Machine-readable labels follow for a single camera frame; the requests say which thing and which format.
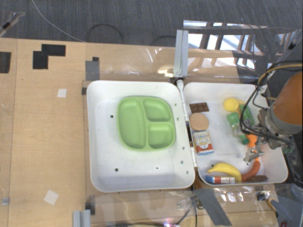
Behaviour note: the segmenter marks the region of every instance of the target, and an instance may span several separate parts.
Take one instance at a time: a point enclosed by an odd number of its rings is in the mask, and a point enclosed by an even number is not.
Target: yellow lemon
[[[239,102],[237,99],[230,97],[227,98],[224,103],[223,103],[223,107],[230,112],[236,111],[237,108],[239,107]]]

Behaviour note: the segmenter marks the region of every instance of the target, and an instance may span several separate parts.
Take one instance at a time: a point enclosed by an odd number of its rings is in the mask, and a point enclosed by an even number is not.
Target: carrot
[[[247,181],[247,179],[253,177],[254,175],[256,175],[260,169],[261,163],[259,161],[255,161],[254,165],[252,166],[251,170],[242,176],[242,181],[245,182]]]

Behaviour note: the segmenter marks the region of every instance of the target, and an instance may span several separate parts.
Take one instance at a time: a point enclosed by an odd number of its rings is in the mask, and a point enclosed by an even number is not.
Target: table top
[[[42,44],[65,45],[66,55],[48,56],[48,70],[34,70],[33,51],[41,51]],[[9,205],[0,205],[0,226],[71,226],[72,212],[85,209],[89,181],[85,171],[81,93],[86,80],[86,61],[99,57],[102,79],[121,79],[128,75],[129,80],[167,81],[158,72],[172,68],[174,49],[0,38],[0,52],[11,53],[9,73],[0,74],[0,198],[10,198]],[[197,56],[202,52],[189,53]],[[231,81],[237,79],[235,68],[223,70]],[[211,81],[217,72],[218,68],[209,70],[209,77],[204,80]],[[273,185],[262,188],[276,198]],[[277,226],[274,212],[264,201],[252,197],[256,193],[253,187],[248,189],[252,190],[248,191],[246,201],[221,202],[233,226],[244,223],[249,226],[252,220],[254,226],[264,223]],[[55,195],[47,202],[45,196],[49,190]],[[157,213],[170,203],[167,196],[173,195],[165,191],[132,193],[128,197],[123,195],[125,199],[120,197],[120,202],[115,204],[117,198],[100,193],[104,214],[94,218],[105,222],[108,219],[105,213],[112,213],[116,219],[157,219]],[[174,212],[173,207],[167,214],[179,218],[183,213],[174,215]],[[213,225],[205,210],[199,210],[198,215],[199,223]],[[182,226],[193,226],[194,221],[195,217],[189,216]]]

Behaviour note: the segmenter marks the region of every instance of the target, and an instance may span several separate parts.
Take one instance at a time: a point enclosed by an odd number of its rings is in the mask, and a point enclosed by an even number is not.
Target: banana
[[[208,173],[224,172],[227,173],[228,175],[233,176],[238,182],[242,181],[242,176],[241,173],[238,171],[238,169],[224,162],[217,163],[216,165],[213,166],[213,168],[209,169],[207,172]]]

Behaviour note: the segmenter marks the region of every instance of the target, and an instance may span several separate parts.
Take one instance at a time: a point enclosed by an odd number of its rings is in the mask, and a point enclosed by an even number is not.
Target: white paper square
[[[66,97],[67,89],[59,89],[57,97]]]
[[[44,197],[44,201],[54,205],[58,199],[59,195],[52,190],[48,190],[46,196]]]

